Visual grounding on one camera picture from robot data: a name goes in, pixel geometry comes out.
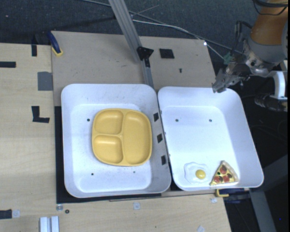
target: toy pizza slice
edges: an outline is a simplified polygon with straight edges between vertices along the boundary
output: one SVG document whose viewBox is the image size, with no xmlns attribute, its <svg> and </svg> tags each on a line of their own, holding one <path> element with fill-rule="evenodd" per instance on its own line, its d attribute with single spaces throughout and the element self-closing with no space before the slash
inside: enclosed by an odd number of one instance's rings
<svg viewBox="0 0 290 232">
<path fill-rule="evenodd" d="M 221 161 L 215 175 L 210 183 L 211 186 L 238 181 L 238 177 L 234 169 L 226 162 Z"/>
</svg>

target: white tray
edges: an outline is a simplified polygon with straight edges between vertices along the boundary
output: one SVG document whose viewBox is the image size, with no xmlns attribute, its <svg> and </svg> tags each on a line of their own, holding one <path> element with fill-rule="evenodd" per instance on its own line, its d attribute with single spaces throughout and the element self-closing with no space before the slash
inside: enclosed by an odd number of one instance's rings
<svg viewBox="0 0 290 232">
<path fill-rule="evenodd" d="M 163 87 L 159 106 L 174 182 L 182 190 L 254 188 L 263 182 L 263 172 L 250 134 L 242 102 L 227 89 Z M 222 160 L 237 172 L 237 183 L 210 186 Z M 208 181 L 191 183 L 184 166 L 205 164 Z"/>
<path fill-rule="evenodd" d="M 61 93 L 64 182 L 74 197 L 161 193 L 171 184 L 157 94 L 144 84 L 71 84 Z M 152 127 L 152 155 L 136 167 L 98 161 L 92 151 L 92 122 L 106 108 L 143 112 Z"/>
</svg>

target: yellow clamp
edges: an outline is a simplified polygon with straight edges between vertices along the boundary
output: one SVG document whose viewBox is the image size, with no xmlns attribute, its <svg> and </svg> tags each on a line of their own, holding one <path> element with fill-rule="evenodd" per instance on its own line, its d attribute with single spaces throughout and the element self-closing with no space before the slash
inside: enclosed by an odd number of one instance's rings
<svg viewBox="0 0 290 232">
<path fill-rule="evenodd" d="M 220 194 L 219 189 L 216 189 L 215 194 L 216 194 L 217 197 L 223 197 L 223 198 L 229 196 L 228 194 Z"/>
<path fill-rule="evenodd" d="M 59 49 L 60 49 L 60 52 L 57 53 L 57 52 L 55 51 L 55 49 L 52 47 L 52 51 L 53 51 L 53 53 L 55 54 L 56 57 L 60 57 L 60 56 L 63 54 L 63 51 L 61 50 L 61 48 L 59 48 Z"/>
</svg>

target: beige surface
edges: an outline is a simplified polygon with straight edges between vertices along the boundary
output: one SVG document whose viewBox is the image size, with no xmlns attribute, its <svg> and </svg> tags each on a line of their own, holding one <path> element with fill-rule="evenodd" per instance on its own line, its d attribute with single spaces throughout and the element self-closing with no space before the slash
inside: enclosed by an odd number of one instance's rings
<svg viewBox="0 0 290 232">
<path fill-rule="evenodd" d="M 123 35 L 53 31 L 61 57 L 52 55 L 54 103 L 61 105 L 62 89 L 72 83 L 144 83 L 142 67 L 132 57 Z M 215 73 L 203 40 L 140 37 L 150 56 L 154 88 L 211 87 Z M 171 49 L 174 59 L 160 57 Z"/>
<path fill-rule="evenodd" d="M 64 204 L 56 210 L 54 103 L 52 91 L 38 91 L 37 72 L 51 72 L 49 46 L 1 44 L 0 61 L 0 210 L 20 217 L 0 220 L 0 232 L 38 231 L 40 217 L 59 216 L 60 231 L 205 231 L 230 232 L 222 198 L 213 194 L 128 201 Z M 50 122 L 32 122 L 31 106 Z M 141 209 L 134 210 L 133 202 Z"/>
</svg>

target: toy fried egg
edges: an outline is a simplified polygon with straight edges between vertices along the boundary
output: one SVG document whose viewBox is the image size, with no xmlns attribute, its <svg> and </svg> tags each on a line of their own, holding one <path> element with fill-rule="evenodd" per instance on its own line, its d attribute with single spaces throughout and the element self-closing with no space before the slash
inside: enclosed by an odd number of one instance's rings
<svg viewBox="0 0 290 232">
<path fill-rule="evenodd" d="M 197 164 L 196 162 L 186 163 L 184 170 L 185 179 L 192 184 L 209 182 L 211 179 L 211 173 L 205 164 Z"/>
</svg>

